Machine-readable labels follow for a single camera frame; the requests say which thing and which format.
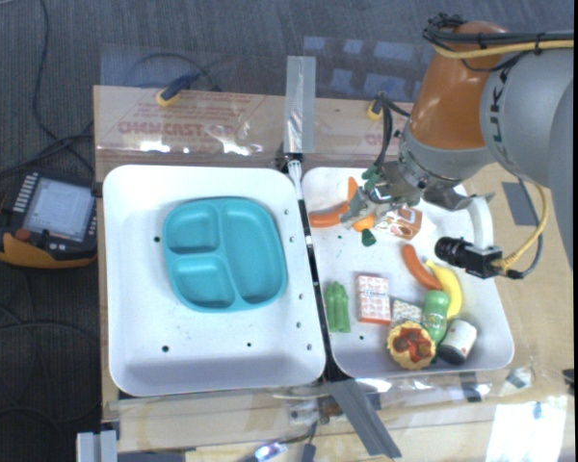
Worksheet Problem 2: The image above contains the green asparagus bundle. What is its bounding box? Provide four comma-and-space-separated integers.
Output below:
324, 281, 353, 334

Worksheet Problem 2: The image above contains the yellow pizza slice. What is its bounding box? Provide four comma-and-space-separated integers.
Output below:
385, 321, 437, 372

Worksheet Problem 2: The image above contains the orange curved toy pepper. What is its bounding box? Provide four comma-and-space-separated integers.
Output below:
308, 176, 362, 229

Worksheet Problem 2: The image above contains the blue divided plate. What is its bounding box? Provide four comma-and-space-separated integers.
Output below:
162, 196, 289, 314

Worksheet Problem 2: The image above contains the white patterned packet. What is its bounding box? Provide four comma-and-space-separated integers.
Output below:
390, 298, 424, 327

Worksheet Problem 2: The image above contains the orange sausage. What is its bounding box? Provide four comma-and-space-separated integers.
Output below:
400, 243, 443, 292

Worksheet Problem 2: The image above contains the white plastic tray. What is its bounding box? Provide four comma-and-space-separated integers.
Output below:
101, 164, 328, 398
301, 166, 515, 379

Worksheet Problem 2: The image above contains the yellow banana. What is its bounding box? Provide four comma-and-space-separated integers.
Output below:
424, 257, 464, 321

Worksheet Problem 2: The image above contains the white can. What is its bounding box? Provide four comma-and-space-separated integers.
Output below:
437, 319, 479, 367

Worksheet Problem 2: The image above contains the orange carrot with green top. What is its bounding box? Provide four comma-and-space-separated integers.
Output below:
353, 213, 379, 248

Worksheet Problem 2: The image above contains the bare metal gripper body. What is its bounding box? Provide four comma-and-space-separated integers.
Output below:
369, 161, 437, 210

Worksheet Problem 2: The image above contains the green bottle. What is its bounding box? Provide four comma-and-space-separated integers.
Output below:
420, 289, 451, 347

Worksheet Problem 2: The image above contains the black cylinder on white bracket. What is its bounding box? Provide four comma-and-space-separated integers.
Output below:
423, 185, 505, 280

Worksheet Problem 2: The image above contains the brown cardboard board red print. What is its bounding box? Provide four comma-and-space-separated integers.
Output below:
92, 84, 575, 453

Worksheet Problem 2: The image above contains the orange and white tall carton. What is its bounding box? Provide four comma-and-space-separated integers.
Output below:
355, 273, 393, 326

